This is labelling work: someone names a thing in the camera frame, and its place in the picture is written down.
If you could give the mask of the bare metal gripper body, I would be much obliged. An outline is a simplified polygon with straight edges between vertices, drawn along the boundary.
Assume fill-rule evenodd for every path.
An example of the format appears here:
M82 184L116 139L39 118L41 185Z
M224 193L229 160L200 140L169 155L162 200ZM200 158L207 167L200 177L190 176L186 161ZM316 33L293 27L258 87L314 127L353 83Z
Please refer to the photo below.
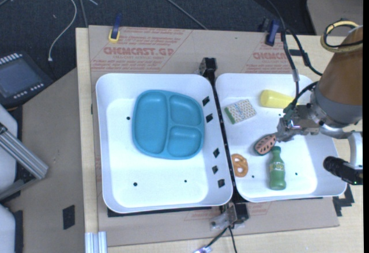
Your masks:
M294 135L317 135L326 122L326 112L313 103L297 105L291 116L291 133Z

